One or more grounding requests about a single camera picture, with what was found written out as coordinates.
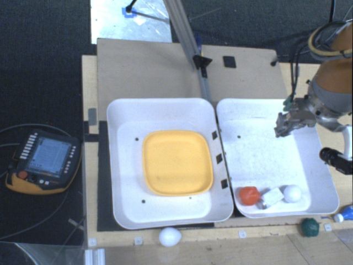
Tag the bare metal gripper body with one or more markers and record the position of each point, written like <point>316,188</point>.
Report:
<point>306,116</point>

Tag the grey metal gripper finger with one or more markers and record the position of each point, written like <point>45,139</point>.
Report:
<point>289,128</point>
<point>279,126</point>

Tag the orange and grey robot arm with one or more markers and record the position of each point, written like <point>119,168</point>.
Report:
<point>337,76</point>

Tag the white plastic tray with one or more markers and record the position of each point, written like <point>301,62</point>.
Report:
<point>129,148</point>
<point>262,159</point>

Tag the white ball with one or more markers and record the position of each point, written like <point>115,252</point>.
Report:
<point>292,193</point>

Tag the white packet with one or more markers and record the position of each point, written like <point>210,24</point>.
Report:
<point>273,196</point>

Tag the red round toy food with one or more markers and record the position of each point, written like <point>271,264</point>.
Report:
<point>249,195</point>

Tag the green round toy food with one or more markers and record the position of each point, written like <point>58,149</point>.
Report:
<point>310,227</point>

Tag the blue and white bottle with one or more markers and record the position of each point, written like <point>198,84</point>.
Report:
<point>346,213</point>

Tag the yellow plate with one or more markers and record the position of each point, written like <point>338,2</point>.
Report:
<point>177,163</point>

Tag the brown cardboard board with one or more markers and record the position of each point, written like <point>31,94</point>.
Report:
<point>149,70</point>

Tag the white egg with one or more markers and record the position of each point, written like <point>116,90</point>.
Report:
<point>170,236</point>

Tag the black cylinder on white bracket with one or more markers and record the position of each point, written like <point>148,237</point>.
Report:
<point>335,157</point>

